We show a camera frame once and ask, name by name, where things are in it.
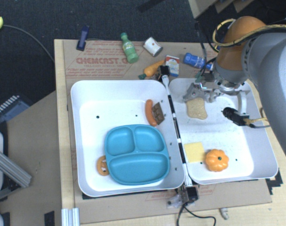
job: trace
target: white can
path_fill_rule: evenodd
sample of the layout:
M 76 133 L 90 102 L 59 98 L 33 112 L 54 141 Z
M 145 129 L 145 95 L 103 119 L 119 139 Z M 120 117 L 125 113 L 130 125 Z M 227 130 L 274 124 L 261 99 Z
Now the white can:
M 143 45 L 143 47 L 153 56 L 157 56 L 162 50 L 163 47 L 154 40 L 154 38 L 150 37 L 147 39 Z

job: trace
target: blue clip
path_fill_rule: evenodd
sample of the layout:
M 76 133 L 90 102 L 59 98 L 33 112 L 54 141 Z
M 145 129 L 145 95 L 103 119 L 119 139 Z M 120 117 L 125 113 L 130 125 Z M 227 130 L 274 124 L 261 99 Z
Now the blue clip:
M 85 45 L 86 45 L 85 41 L 87 39 L 87 35 L 88 35 L 89 30 L 90 30 L 89 26 L 83 26 L 82 27 L 81 38 L 78 41 L 77 48 L 76 48 L 77 50 L 84 51 Z

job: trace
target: green bottle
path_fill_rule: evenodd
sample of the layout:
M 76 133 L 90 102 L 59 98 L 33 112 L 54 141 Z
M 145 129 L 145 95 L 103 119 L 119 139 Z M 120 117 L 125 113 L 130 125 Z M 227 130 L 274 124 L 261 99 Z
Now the green bottle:
M 127 33 L 123 32 L 121 33 L 121 39 L 123 41 L 123 51 L 125 55 L 127 56 L 127 61 L 130 64 L 133 64 L 139 60 L 139 56 L 137 52 L 135 51 L 135 47 L 133 43 L 128 39 Z

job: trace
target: orange pumpkin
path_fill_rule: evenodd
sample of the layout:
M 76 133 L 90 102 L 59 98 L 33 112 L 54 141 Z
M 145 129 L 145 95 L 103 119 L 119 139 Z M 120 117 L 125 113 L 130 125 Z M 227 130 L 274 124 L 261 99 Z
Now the orange pumpkin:
M 211 171 L 222 171 L 229 165 L 229 158 L 223 150 L 212 149 L 205 157 L 205 163 Z

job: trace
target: yellow square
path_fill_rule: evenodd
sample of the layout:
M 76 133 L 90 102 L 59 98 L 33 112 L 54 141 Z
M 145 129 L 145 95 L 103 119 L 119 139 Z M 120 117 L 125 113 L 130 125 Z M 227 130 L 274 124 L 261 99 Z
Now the yellow square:
M 188 143 L 184 147 L 189 163 L 205 160 L 204 147 L 201 142 Z

